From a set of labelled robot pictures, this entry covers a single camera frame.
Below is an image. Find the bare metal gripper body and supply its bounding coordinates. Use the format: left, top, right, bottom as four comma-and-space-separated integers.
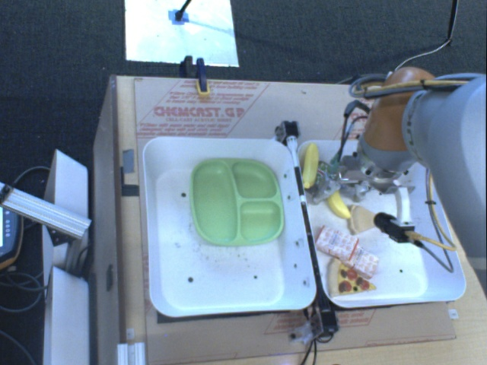
339, 154, 415, 196

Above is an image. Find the yellow banana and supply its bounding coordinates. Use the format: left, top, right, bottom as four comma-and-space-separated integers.
326, 189, 353, 220
301, 142, 320, 190

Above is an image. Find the beige bread slice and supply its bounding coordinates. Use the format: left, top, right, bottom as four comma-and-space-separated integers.
347, 204, 386, 236

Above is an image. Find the thin black and white rod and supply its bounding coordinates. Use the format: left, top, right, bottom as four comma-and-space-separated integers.
285, 135, 336, 334

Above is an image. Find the white packet with orange print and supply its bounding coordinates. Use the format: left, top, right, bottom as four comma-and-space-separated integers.
347, 246, 381, 281
315, 225, 361, 262

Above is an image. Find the pizza slice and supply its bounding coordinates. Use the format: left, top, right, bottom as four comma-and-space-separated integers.
327, 258, 378, 298

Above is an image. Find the white plastic tray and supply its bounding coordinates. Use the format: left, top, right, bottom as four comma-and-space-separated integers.
142, 135, 318, 319
297, 139, 467, 309

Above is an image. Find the green divided plate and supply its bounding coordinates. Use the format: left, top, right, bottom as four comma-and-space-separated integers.
189, 157, 286, 248

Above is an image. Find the brown cardboard board red print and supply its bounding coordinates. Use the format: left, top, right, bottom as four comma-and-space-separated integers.
133, 77, 458, 354

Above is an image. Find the black cylinder on white bracket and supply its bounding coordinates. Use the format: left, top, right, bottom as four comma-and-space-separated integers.
373, 186, 417, 243

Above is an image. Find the black block with thin wires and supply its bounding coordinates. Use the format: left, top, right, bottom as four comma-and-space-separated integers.
310, 307, 340, 337
275, 120, 302, 144

